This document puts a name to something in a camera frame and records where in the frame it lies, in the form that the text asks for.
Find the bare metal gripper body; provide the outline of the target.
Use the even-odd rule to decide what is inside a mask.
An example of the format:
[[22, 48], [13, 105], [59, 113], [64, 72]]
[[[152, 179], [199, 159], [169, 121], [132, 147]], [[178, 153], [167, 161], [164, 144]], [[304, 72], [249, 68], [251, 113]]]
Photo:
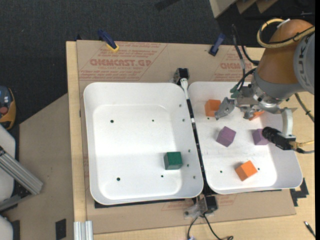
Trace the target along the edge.
[[271, 97], [255, 83], [251, 83], [239, 91], [235, 105], [248, 113], [257, 111], [276, 113], [282, 101], [282, 99]]

